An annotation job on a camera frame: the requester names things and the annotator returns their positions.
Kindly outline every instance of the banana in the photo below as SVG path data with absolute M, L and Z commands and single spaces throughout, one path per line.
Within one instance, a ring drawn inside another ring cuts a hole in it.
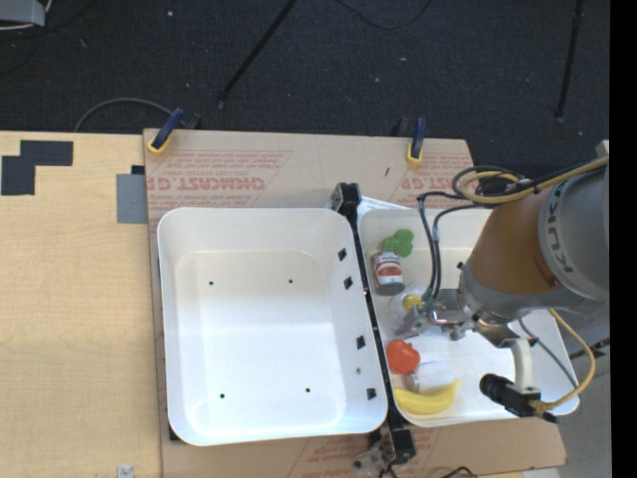
M 456 388 L 460 381 L 456 380 L 440 391 L 429 394 L 414 393 L 407 389 L 395 388 L 394 398 L 398 407 L 408 414 L 435 414 L 448 408 L 454 401 Z

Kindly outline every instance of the yellow cable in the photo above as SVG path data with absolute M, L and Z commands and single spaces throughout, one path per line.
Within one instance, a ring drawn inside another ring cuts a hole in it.
M 575 389 L 573 389 L 571 392 L 567 393 L 562 398 L 553 402 L 545 402 L 543 400 L 532 401 L 531 406 L 535 409 L 535 412 L 537 414 L 543 414 L 544 412 L 548 410 L 555 409 L 559 405 L 562 405 L 563 403 L 566 403 L 569 400 L 571 400 L 574 396 L 582 393 L 588 387 L 590 382 L 593 380 L 593 377 L 595 376 L 595 355 L 593 354 L 593 351 L 590 349 L 588 344 L 581 338 L 580 335 L 578 335 L 575 332 L 575 330 L 571 326 L 569 326 L 566 323 L 566 321 L 555 310 L 551 309 L 548 311 L 550 312 L 551 315 L 553 315 L 557 323 L 560 326 L 562 326 L 566 330 L 566 332 L 569 335 L 571 335 L 582 346 L 582 348 L 584 349 L 584 352 L 586 353 L 586 355 L 588 356 L 588 359 L 590 360 L 590 369 L 588 370 L 588 374 L 586 375 L 584 380 L 580 383 L 580 385 L 576 387 Z
M 514 177 L 513 175 L 503 174 L 502 172 L 496 171 L 496 170 L 482 171 L 482 172 L 473 173 L 471 175 L 467 175 L 462 181 L 458 183 L 458 189 L 468 200 L 471 200 L 477 203 L 499 204 L 499 203 L 513 202 L 515 200 L 520 200 L 521 198 L 529 196 L 533 193 L 541 191 L 550 186 L 559 184 L 560 182 L 563 182 L 566 179 L 574 177 L 575 175 L 580 175 L 582 173 L 589 172 L 596 168 L 600 168 L 608 164 L 608 157 L 609 156 L 605 156 L 599 159 L 594 159 L 593 161 L 590 161 L 589 163 L 586 163 L 581 166 L 577 166 L 573 170 L 563 173 L 562 175 L 558 175 L 545 182 L 541 182 L 537 186 L 530 186 L 527 189 L 523 189 L 522 191 L 518 191 L 516 193 L 511 193 L 507 195 L 500 195 L 500 196 L 477 195 L 475 193 L 472 193 L 467 187 L 468 184 L 470 184 L 471 182 L 475 180 L 478 180 L 484 177 L 493 177 L 496 175 L 503 178 L 508 178 L 509 180 L 518 181 L 518 179 Z

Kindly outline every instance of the black floor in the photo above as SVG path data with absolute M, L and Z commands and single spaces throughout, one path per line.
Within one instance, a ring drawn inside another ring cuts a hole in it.
M 163 124 L 133 99 L 205 129 L 388 135 L 422 117 L 529 176 L 609 138 L 610 0 L 583 0 L 562 122 L 576 0 L 299 0 L 219 111 L 288 1 L 53 0 L 44 28 L 0 30 L 0 129 Z

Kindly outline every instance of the white plastic tray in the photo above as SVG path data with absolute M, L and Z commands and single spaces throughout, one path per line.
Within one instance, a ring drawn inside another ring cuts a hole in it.
M 439 212 L 440 210 L 428 210 L 430 225 Z M 458 287 L 460 270 L 457 265 L 469 258 L 489 214 L 489 209 L 468 209 L 451 212 L 440 219 L 443 289 Z M 372 209 L 361 216 L 358 227 L 367 268 L 370 268 L 369 258 L 380 250 L 386 237 L 394 235 L 399 229 L 411 230 L 414 234 L 413 252 L 401 259 L 404 281 L 408 287 L 419 284 L 424 288 L 429 284 L 429 244 L 418 211 Z M 386 346 L 396 338 L 394 330 L 399 324 L 390 313 L 390 298 L 378 296 L 372 289 L 372 299 L 381 339 Z M 570 368 L 571 375 L 574 376 L 553 317 L 547 312 L 537 311 L 525 317 L 525 322 L 531 331 L 541 336 L 542 341 Z M 526 335 L 518 323 L 511 324 L 511 329 L 521 336 Z M 451 407 L 426 416 L 414 416 L 401 411 L 407 420 L 419 426 L 438 426 L 514 417 L 501 405 L 484 396 L 479 387 L 480 379 L 486 373 L 495 373 L 515 380 L 516 370 L 510 350 L 496 349 L 485 338 L 471 332 L 467 332 L 459 341 L 452 342 L 447 334 L 443 334 L 436 327 L 430 327 L 420 336 L 409 339 L 409 343 L 419 351 L 421 362 L 447 360 L 451 364 L 455 378 L 459 379 L 461 384 L 456 390 Z M 568 378 L 543 349 L 534 346 L 531 355 L 534 382 L 542 391 L 542 399 L 556 400 L 572 389 Z M 393 387 L 405 387 L 402 375 L 393 373 L 391 380 Z M 554 413 L 570 413 L 578 403 L 579 399 L 576 397 L 556 409 Z
M 387 398 L 351 229 L 178 208 L 157 229 L 168 417 L 193 445 L 366 433 Z

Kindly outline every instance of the soda can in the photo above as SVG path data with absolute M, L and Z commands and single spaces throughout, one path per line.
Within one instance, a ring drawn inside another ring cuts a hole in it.
M 371 257 L 371 263 L 376 294 L 395 296 L 404 290 L 405 284 L 398 255 L 393 251 L 381 251 Z
M 431 394 L 456 380 L 448 359 L 421 362 L 412 373 L 405 375 L 407 389 L 414 393 Z

